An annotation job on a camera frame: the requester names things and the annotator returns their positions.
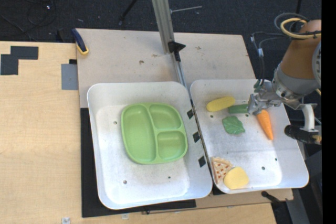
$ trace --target orange carrot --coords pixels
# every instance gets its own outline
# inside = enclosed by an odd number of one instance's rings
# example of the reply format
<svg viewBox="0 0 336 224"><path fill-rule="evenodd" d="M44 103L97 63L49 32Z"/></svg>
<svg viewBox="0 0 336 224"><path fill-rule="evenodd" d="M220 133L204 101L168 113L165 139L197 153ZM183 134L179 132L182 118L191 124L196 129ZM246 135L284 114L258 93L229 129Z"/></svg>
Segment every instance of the orange carrot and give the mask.
<svg viewBox="0 0 336 224"><path fill-rule="evenodd" d="M257 114L258 122L270 140L273 140L272 124L268 112L263 109Z"/></svg>

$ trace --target yellow cable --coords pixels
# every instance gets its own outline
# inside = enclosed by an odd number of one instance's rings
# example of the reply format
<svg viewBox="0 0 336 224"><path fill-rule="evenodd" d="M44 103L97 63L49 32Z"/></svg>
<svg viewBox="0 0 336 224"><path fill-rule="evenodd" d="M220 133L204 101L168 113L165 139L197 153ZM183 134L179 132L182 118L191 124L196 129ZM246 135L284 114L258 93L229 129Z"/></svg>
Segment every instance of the yellow cable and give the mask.
<svg viewBox="0 0 336 224"><path fill-rule="evenodd" d="M297 34L293 34L290 31L285 29L285 24L290 23L290 22L302 22L302 23L307 23L306 20L300 19L300 18L291 18L288 20L284 20L281 24L280 24L280 28L282 30L282 32L284 34L286 34L287 36L290 36L292 38L298 38L298 39L307 39L307 38L311 38L311 37L318 37L321 36L321 33L318 34L311 34L311 35L297 35Z"/></svg>

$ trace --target green plate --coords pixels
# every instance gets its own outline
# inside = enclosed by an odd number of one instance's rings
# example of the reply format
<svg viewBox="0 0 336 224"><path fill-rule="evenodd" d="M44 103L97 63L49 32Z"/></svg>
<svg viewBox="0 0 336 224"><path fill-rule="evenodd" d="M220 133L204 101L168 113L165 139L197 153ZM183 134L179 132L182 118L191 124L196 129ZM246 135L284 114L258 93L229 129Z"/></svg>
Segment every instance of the green plate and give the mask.
<svg viewBox="0 0 336 224"><path fill-rule="evenodd" d="M126 106L121 113L121 132L126 152L136 163L176 161L188 149L181 115L165 103Z"/></svg>

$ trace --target wooden tabletop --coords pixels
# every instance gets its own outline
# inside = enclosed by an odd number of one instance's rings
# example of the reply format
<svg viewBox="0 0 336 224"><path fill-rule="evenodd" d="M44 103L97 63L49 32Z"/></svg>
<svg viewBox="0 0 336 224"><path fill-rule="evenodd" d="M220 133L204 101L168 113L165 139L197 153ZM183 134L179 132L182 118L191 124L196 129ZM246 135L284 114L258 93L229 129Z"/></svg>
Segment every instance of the wooden tabletop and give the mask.
<svg viewBox="0 0 336 224"><path fill-rule="evenodd" d="M79 91L62 89L61 77L61 65L77 59L76 45L0 41L0 54L11 46L38 47L38 59L20 59L18 74L0 76L3 223L276 223L270 202L253 194L209 196L178 212L83 218ZM292 198L289 189L269 193Z"/></svg>

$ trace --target pizza slice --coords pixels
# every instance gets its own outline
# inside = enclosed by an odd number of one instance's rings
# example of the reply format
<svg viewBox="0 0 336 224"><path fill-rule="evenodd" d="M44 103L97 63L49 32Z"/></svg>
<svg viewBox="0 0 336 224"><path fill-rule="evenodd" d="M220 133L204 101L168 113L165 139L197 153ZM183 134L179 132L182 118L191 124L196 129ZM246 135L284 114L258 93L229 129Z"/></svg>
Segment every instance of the pizza slice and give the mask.
<svg viewBox="0 0 336 224"><path fill-rule="evenodd" d="M212 157L211 165L216 184L218 184L220 180L223 180L227 172L233 167L231 162L219 157Z"/></svg>

